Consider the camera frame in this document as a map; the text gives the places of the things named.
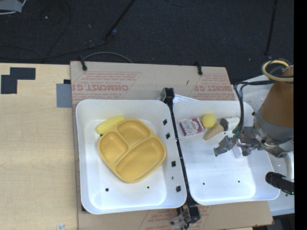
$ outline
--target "wooden table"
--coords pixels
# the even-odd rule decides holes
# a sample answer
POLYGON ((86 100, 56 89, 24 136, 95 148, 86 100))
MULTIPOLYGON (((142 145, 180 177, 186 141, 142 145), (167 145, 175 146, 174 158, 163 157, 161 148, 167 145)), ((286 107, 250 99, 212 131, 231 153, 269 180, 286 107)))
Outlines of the wooden table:
MULTIPOLYGON (((17 94, 0 94, 0 229, 76 230, 72 108, 57 107, 56 97, 70 66, 0 63, 0 75, 10 67, 35 68, 36 76, 18 80, 17 94)), ((270 214, 267 202, 256 206, 270 214)))

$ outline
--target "white bin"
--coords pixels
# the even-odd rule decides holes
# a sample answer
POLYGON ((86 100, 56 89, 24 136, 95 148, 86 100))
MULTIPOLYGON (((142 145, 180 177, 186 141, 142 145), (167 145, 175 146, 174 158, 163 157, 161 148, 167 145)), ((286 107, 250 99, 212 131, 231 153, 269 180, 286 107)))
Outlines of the white bin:
MULTIPOLYGON (((252 108, 244 103, 244 126, 252 126, 252 108)), ((184 136, 179 127, 182 120, 213 113, 221 118, 240 116, 238 101, 179 101, 174 104, 178 138, 187 171, 192 198, 201 205, 217 205, 244 201, 273 200, 280 190, 265 181, 267 172, 274 171, 269 155, 264 150, 253 150, 246 157, 235 156, 237 146, 217 157, 213 148, 232 130, 222 132, 210 140, 204 136, 209 130, 184 136)))
POLYGON ((158 100, 84 100, 77 105, 76 119, 81 201, 88 212, 106 214, 177 208, 185 203, 187 191, 172 118, 165 103, 158 100), (103 162, 97 149, 100 138, 95 131, 97 125, 117 115, 143 121, 166 147, 165 161, 137 183, 121 181, 103 162))

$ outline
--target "black metal bracket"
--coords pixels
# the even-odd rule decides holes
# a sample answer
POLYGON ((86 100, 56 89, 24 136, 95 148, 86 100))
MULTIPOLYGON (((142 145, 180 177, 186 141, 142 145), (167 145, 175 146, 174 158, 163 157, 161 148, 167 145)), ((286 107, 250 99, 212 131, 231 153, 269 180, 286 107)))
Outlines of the black metal bracket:
POLYGON ((185 185, 186 185, 186 189, 187 189, 187 205, 188 205, 188 210, 189 210, 189 214, 190 214, 190 223, 195 223, 201 218, 201 216, 200 216, 200 213, 199 213, 197 206, 195 205, 195 201, 192 198, 191 193, 190 193, 190 189, 189 189, 189 182, 188 182, 186 167, 185 167, 185 164, 184 164, 184 161, 183 161, 180 142, 179 142, 179 138, 178 138, 176 120, 175 120, 175 115, 174 115, 174 111, 173 111, 173 99, 174 99, 174 97, 175 97, 175 91, 174 91, 173 88, 163 88, 161 95, 160 95, 160 100, 168 105, 169 110, 171 112, 177 148, 178 148, 178 152, 179 152, 182 172, 183 172, 185 185))
POLYGON ((265 181, 268 184, 281 189, 284 193, 294 195, 294 182, 290 182, 285 178, 284 175, 275 172, 268 172, 265 175, 265 181))
POLYGON ((200 62, 199 62, 198 60, 195 61, 194 66, 197 67, 197 69, 198 69, 198 74, 199 74, 199 75, 202 75, 201 64, 200 64, 200 62))
POLYGON ((85 65, 85 61, 84 61, 83 57, 82 56, 78 56, 78 61, 80 61, 81 64, 82 64, 82 70, 86 71, 87 70, 87 66, 85 65))

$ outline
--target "yellow plastic plate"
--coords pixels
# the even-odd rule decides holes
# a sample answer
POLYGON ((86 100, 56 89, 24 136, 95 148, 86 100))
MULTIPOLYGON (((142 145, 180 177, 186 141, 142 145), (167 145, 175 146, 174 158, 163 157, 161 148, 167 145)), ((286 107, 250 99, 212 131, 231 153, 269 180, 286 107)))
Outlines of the yellow plastic plate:
POLYGON ((144 179, 166 158, 166 148, 160 138, 134 118, 111 127, 99 139, 98 151, 113 173, 127 183, 144 179))

